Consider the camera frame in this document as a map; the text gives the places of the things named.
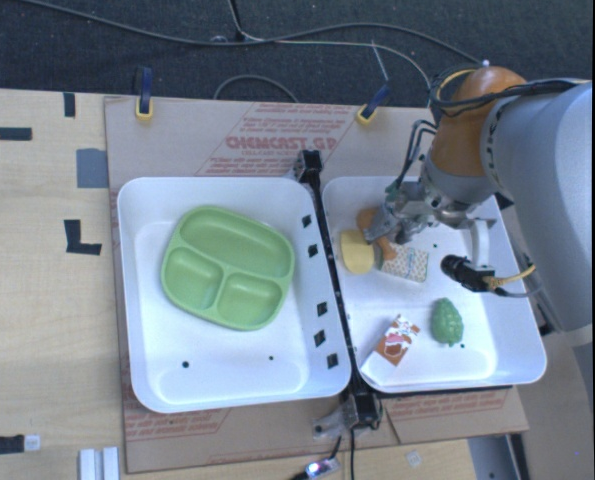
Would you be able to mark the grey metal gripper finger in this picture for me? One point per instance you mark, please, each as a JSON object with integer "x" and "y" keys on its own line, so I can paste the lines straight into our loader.
{"x": 406, "y": 234}
{"x": 379, "y": 227}

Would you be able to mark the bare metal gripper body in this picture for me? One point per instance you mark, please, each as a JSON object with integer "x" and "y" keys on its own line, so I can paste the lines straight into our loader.
{"x": 417, "y": 205}

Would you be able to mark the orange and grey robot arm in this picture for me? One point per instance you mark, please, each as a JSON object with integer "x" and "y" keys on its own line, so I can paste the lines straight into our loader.
{"x": 537, "y": 168}

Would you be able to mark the white patterned packet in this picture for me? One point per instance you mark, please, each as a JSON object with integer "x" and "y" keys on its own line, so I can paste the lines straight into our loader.
{"x": 406, "y": 264}

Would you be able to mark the yellow biscuit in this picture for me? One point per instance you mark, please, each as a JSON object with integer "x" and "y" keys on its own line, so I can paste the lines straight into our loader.
{"x": 356, "y": 255}

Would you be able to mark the thin black rod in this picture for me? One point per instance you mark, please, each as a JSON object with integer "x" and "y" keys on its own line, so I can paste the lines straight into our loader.
{"x": 338, "y": 288}

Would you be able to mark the green grapes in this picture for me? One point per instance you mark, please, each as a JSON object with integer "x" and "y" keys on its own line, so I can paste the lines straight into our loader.
{"x": 447, "y": 322}

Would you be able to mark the orange and white carton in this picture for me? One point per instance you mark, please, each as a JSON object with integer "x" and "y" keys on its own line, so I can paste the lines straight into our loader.
{"x": 397, "y": 340}

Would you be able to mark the white plastic tray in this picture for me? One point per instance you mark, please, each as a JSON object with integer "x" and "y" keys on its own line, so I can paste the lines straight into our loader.
{"x": 477, "y": 358}
{"x": 227, "y": 368}

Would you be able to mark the green divided plate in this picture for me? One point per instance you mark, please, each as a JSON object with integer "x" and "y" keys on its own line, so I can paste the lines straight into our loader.
{"x": 217, "y": 248}

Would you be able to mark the brown cardboard board, red print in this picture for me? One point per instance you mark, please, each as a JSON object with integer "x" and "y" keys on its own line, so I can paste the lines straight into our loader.
{"x": 187, "y": 138}

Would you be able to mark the black cylinder on white bracket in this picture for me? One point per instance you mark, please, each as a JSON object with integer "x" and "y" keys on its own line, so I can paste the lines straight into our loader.
{"x": 464, "y": 270}

